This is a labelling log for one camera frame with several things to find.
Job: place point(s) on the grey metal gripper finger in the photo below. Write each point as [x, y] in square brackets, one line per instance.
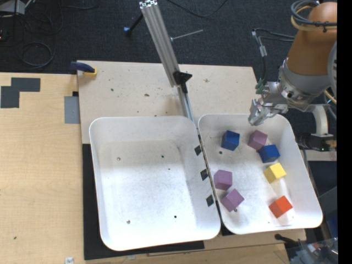
[253, 111]
[262, 117]

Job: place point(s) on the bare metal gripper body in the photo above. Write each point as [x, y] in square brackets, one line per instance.
[277, 98]

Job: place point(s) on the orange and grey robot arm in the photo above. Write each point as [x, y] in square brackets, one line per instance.
[310, 51]

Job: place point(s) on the purple cube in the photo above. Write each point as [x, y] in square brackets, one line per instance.
[223, 179]
[257, 140]
[232, 200]

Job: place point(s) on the blue cube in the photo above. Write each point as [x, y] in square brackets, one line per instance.
[269, 153]
[230, 140]

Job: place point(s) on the yellow cube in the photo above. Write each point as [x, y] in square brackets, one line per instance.
[274, 172]

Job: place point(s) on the white plastic tray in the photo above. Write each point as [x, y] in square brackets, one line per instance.
[148, 186]
[247, 175]

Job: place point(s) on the thin black and white rod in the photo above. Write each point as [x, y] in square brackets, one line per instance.
[206, 161]

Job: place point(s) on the orange cube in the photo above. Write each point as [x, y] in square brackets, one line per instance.
[280, 206]

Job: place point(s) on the pale wood board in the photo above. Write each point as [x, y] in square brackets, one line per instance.
[132, 92]

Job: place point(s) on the black cylinder on white bracket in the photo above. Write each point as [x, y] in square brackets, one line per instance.
[321, 120]

